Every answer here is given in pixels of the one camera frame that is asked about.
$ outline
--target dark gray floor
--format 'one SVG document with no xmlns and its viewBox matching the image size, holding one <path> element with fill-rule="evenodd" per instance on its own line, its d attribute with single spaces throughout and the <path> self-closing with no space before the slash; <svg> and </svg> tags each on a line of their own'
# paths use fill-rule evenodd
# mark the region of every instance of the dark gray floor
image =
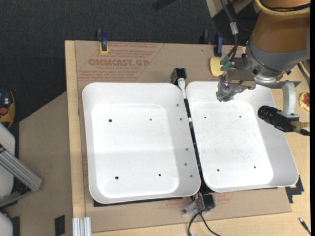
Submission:
<svg viewBox="0 0 315 236">
<path fill-rule="evenodd" d="M 66 91 L 64 41 L 94 40 L 98 27 L 111 41 L 196 44 L 208 30 L 233 44 L 225 15 L 212 20 L 205 0 L 156 10 L 159 1 L 0 0 L 0 87 L 13 91 L 17 120 Z"/>
</svg>

